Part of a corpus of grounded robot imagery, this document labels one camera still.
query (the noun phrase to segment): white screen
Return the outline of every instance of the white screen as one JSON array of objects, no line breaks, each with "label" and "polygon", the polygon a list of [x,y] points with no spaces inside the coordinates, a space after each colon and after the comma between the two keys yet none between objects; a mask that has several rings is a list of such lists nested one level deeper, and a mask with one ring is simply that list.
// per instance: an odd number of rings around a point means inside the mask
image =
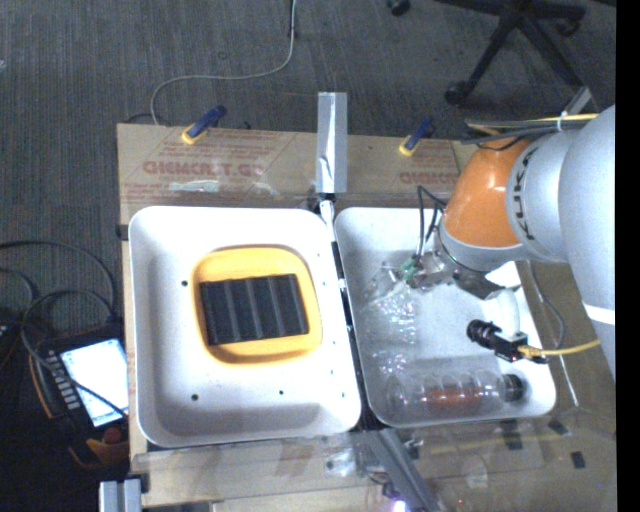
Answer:
[{"label": "white screen", "polygon": [[[69,350],[60,355],[73,380],[127,411],[127,360],[117,339]],[[92,394],[82,389],[78,389],[78,393],[96,427],[122,417]]]}]

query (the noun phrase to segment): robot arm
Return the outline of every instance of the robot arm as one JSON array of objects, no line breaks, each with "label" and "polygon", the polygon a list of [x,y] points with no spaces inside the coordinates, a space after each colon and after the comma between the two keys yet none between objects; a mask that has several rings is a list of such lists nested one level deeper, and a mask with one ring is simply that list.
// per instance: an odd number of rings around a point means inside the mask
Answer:
[{"label": "robot arm", "polygon": [[477,151],[460,176],[431,282],[507,261],[568,263],[615,378],[615,106],[580,130],[507,146]]}]

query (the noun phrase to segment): blue and yellow clamp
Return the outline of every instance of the blue and yellow clamp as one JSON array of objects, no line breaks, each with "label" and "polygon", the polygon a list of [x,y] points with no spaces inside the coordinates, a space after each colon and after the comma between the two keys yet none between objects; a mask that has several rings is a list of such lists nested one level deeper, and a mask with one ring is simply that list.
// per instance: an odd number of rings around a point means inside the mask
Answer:
[{"label": "blue and yellow clamp", "polygon": [[420,139],[423,137],[431,137],[435,128],[433,126],[433,119],[431,116],[425,117],[425,119],[420,123],[420,126],[416,128],[416,130],[407,137],[404,138],[402,143],[400,144],[400,153],[405,156],[411,156],[415,152],[420,142]]},{"label": "blue and yellow clamp", "polygon": [[220,121],[226,113],[227,109],[222,105],[218,105],[216,108],[209,110],[209,112],[203,115],[195,123],[182,131],[182,140],[187,144],[195,144],[206,135],[207,128],[210,126],[217,126],[218,121]]}]

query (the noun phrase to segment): gray carpet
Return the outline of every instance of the gray carpet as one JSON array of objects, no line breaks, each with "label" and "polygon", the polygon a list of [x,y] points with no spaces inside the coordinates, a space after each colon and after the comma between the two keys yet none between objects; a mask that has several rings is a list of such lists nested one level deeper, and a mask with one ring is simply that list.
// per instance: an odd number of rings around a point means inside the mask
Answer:
[{"label": "gray carpet", "polygon": [[[604,109],[616,100],[617,11],[573,3],[588,9],[576,34],[565,39],[553,23],[544,25]],[[277,68],[289,49],[288,12],[285,0],[0,2],[0,243],[79,246],[107,265],[120,290],[116,124],[150,122],[151,94],[170,78]],[[465,137],[467,117],[557,114],[575,90],[519,33],[463,106],[444,101],[447,86],[471,73],[495,23],[429,0],[414,0],[400,17],[384,0],[301,0],[294,53],[281,71],[172,84],[158,95],[156,112],[163,123],[186,125],[222,103],[221,127],[314,132],[317,93],[338,91],[348,93],[352,134],[404,136],[431,114],[435,136],[451,139]],[[28,275],[41,295],[107,292],[94,264],[62,249],[2,251],[0,267]],[[22,310],[25,292],[15,276],[0,274],[0,286],[0,307]],[[103,318],[82,297],[63,298],[50,313],[59,332]],[[69,460],[29,379],[21,391],[15,408],[4,404],[0,511],[95,510],[95,476]]]}]

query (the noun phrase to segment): black ribbed insert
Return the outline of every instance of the black ribbed insert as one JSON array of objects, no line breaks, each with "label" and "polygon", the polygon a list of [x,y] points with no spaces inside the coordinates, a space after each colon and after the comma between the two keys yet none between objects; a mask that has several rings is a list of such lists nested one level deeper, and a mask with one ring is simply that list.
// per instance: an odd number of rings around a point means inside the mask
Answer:
[{"label": "black ribbed insert", "polygon": [[210,345],[307,334],[295,274],[200,284]]}]

